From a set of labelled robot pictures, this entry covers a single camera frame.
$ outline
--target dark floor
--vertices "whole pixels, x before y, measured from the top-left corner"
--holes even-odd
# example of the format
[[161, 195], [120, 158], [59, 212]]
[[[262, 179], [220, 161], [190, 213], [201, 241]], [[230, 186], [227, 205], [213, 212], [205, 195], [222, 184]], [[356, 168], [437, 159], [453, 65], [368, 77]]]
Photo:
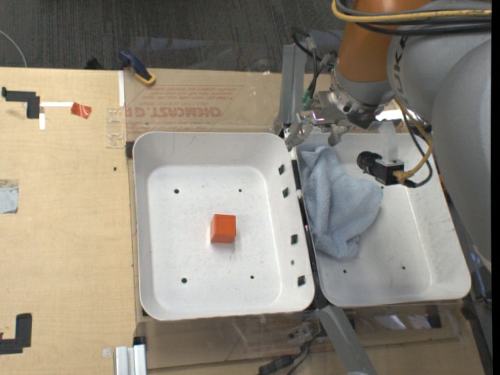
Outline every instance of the dark floor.
[[[342, 30], [331, 0], [0, 0], [0, 30], [28, 66], [82, 68], [91, 56], [118, 69], [129, 49], [146, 66], [281, 68], [290, 27]], [[22, 66], [0, 35], [0, 66]]]

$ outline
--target red sticker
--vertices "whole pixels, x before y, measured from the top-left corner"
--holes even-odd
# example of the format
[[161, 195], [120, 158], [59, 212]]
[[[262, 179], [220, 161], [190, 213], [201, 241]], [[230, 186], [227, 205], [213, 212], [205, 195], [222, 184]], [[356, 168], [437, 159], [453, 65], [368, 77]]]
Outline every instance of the red sticker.
[[76, 116], [81, 116], [82, 118], [87, 119], [88, 116], [91, 115], [92, 108], [89, 107], [88, 105], [81, 105], [79, 103], [73, 103], [73, 106], [71, 107], [71, 113], [76, 115]]

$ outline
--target robotic arm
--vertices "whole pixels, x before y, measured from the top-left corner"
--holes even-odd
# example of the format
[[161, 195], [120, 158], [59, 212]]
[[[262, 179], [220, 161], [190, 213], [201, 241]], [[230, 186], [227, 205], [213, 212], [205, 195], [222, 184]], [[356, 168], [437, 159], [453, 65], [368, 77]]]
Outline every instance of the robotic arm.
[[[377, 129], [394, 99], [431, 124], [448, 193], [491, 270], [491, 4], [355, 0], [349, 9], [344, 1], [332, 3], [348, 23], [331, 88], [315, 94], [303, 123], [327, 128], [334, 145], [353, 127]], [[308, 131], [299, 133], [289, 145]], [[389, 173], [400, 183], [411, 176]]]

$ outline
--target white tray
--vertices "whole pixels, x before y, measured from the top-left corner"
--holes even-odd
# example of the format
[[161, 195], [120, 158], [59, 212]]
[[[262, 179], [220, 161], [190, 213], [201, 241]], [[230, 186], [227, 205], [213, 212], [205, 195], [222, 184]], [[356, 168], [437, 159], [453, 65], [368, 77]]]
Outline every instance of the white tray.
[[[311, 134], [300, 152], [327, 145], [327, 134]], [[406, 167], [421, 158], [408, 134], [398, 134], [399, 157]], [[344, 171], [377, 183], [356, 165], [362, 151], [384, 155], [378, 134], [345, 134], [333, 149]], [[443, 195], [434, 160], [430, 182], [417, 189], [384, 188], [381, 210], [362, 234], [359, 254], [341, 261], [316, 252], [321, 289], [340, 307], [385, 305], [462, 298], [470, 289], [470, 273]], [[427, 168], [413, 180], [422, 180]]]
[[[134, 144], [134, 173], [139, 288], [148, 315], [185, 320], [310, 305], [309, 253], [279, 137], [151, 132]], [[209, 240], [216, 213], [236, 216], [230, 245]]]

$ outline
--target orange block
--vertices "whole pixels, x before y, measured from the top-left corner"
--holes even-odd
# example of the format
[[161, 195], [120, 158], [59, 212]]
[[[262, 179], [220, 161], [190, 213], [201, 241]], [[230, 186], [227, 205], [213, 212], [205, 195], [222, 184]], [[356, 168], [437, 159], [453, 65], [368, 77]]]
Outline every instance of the orange block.
[[212, 243], [233, 243], [236, 237], [236, 216], [215, 214], [210, 223]]

